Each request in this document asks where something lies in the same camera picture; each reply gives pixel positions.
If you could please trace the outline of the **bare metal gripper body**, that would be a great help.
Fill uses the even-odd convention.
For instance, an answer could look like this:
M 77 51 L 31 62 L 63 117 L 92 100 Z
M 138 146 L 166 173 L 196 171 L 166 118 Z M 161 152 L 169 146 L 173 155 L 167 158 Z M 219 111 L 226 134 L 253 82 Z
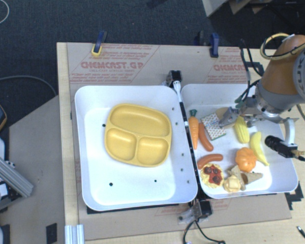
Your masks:
M 257 96 L 247 97 L 238 112 L 246 121 L 282 120 L 277 109 L 268 105 L 262 97 Z

